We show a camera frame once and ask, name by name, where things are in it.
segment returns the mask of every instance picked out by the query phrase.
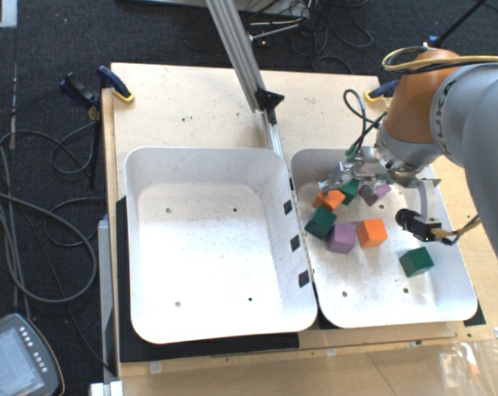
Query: metal rod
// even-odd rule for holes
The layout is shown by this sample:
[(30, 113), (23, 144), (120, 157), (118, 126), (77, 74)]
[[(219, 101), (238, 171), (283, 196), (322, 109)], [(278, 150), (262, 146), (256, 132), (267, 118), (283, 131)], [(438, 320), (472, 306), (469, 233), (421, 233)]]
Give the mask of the metal rod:
[(266, 91), (266, 88), (252, 51), (250, 36), (243, 27), (242, 19), (240, 19), (234, 0), (205, 1), (218, 29), (223, 46), (233, 64), (238, 81), (242, 85), (249, 107), (252, 111), (262, 112), (270, 147), (283, 158), (278, 127), (269, 122), (265, 109), (260, 107), (256, 99), (256, 92)]

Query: green block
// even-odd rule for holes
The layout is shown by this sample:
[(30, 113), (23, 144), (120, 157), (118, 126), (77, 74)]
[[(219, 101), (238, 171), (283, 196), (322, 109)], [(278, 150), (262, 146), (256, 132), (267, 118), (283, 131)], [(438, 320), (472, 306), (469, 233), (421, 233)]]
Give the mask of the green block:
[(346, 198), (342, 203), (348, 205), (357, 195), (357, 190), (359, 189), (359, 179), (353, 178), (351, 181), (346, 183), (340, 191), (345, 194)]
[(425, 273), (434, 265), (429, 252), (424, 247), (405, 252), (405, 255), (399, 258), (399, 262), (405, 271), (406, 277), (413, 277)]
[(336, 218), (335, 214), (319, 205), (304, 229), (319, 239), (324, 239), (330, 233), (331, 226), (333, 226)]

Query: purple block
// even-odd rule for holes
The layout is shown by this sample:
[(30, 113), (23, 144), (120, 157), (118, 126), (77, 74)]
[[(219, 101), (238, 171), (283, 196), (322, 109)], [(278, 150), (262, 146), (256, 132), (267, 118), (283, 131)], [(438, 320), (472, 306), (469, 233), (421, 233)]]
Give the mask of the purple block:
[(364, 185), (359, 189), (359, 195), (363, 197), (363, 200), (371, 207), (375, 202), (385, 196), (392, 188), (387, 183), (373, 189), (369, 185)]
[(355, 246), (355, 226), (335, 223), (328, 234), (328, 251), (347, 254)]

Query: orange block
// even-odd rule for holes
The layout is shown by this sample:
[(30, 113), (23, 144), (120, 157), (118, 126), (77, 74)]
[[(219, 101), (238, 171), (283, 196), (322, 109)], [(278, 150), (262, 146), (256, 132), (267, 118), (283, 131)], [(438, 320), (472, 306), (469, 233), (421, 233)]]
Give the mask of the orange block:
[(362, 248), (375, 248), (381, 245), (387, 238), (387, 230), (381, 219), (363, 220), (357, 228), (357, 240)]
[(312, 203), (314, 208), (317, 208), (319, 205), (322, 205), (326, 210), (333, 211), (335, 208), (339, 206), (339, 204), (344, 201), (346, 195), (343, 194), (338, 189), (334, 189), (328, 191), (327, 194), (324, 195), (323, 192), (319, 192), (317, 198)]

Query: black carpet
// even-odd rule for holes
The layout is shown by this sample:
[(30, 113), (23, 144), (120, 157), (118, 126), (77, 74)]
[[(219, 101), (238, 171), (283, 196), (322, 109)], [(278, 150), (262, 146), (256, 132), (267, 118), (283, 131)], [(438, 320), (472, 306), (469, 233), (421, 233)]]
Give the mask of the black carpet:
[[(401, 47), (421, 45), (442, 35), (476, 0), (319, 0), (310, 31), (272, 35), (256, 46), (261, 69), (376, 75), (381, 83), (396, 77), (380, 68), (383, 57)], [(267, 16), (244, 12), (247, 30), (257, 35)], [(498, 55), (498, 0), (487, 0), (442, 46), (459, 53)], [(0, 139), (7, 153), (12, 194), (56, 211), (87, 236), (106, 212), (104, 160), (99, 158), (95, 189), (82, 166), (89, 160), (93, 127), (87, 112), (72, 106), (59, 83), (74, 72), (97, 90), (96, 69), (111, 62), (228, 67), (229, 60), (207, 9), (115, 0), (18, 0), (16, 28), (0, 28)], [(13, 79), (16, 104), (13, 108)], [(9, 149), (12, 112), (16, 113), (15, 149)], [(59, 142), (67, 141), (68, 155)], [(0, 191), (6, 192), (5, 172)], [(46, 298), (60, 298), (46, 259), (63, 292), (71, 295), (87, 282), (92, 268), (78, 238), (34, 210), (15, 208), (17, 240), (26, 287)], [(90, 240), (96, 250), (96, 235)], [(23, 299), (19, 305), (24, 313)], [(67, 305), (29, 299), (31, 318), (53, 347), (63, 370), (66, 394), (86, 395), (102, 381), (103, 367), (79, 337)], [(13, 284), (7, 269), (0, 227), (0, 318), (13, 308)], [(69, 304), (93, 351), (101, 353), (99, 288)]]

